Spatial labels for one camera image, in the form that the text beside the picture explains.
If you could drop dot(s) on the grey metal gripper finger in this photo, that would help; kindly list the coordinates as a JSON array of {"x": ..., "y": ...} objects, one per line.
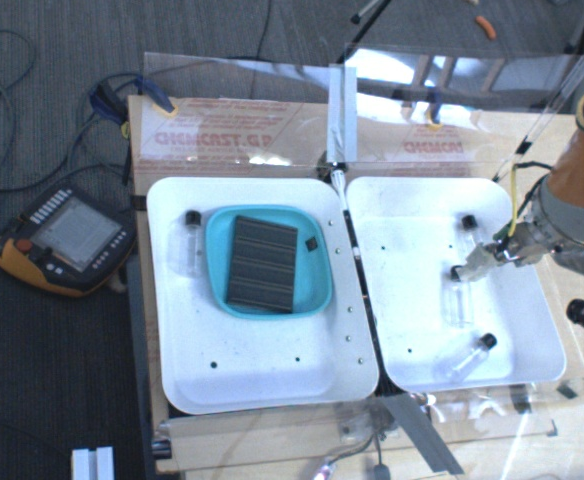
[
  {"x": 482, "y": 254},
  {"x": 473, "y": 270}
]

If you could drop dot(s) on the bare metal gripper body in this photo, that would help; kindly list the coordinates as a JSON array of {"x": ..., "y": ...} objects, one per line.
[{"x": 529, "y": 243}]

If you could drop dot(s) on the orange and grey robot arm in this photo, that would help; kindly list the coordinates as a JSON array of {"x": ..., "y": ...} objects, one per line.
[{"x": 569, "y": 168}]

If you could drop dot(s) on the clear plastic bottle black cap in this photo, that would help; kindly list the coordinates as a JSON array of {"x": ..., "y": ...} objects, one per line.
[
  {"x": 469, "y": 228},
  {"x": 457, "y": 303},
  {"x": 472, "y": 358},
  {"x": 192, "y": 243}
]

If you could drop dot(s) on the white plastic tray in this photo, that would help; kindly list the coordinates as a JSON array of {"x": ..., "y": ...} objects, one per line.
[
  {"x": 412, "y": 298},
  {"x": 252, "y": 358}
]

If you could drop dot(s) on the thin black and white rod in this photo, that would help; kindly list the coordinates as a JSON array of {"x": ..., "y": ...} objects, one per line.
[{"x": 359, "y": 268}]

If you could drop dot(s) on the blue plate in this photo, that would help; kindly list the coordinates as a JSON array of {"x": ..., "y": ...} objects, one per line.
[{"x": 314, "y": 283}]

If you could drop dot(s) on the small black cube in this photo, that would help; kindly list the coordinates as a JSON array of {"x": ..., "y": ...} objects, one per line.
[{"x": 311, "y": 243}]

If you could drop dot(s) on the dark grey striped packet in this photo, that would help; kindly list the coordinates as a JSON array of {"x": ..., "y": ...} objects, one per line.
[{"x": 262, "y": 265}]

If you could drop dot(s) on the orange sausage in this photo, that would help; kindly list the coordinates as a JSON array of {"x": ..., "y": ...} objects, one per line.
[{"x": 486, "y": 27}]

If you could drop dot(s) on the brown cardboard board red print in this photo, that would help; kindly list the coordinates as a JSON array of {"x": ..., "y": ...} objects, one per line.
[{"x": 292, "y": 133}]

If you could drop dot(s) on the black cylinder on white bracket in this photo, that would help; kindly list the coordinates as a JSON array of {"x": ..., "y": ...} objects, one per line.
[{"x": 578, "y": 312}]

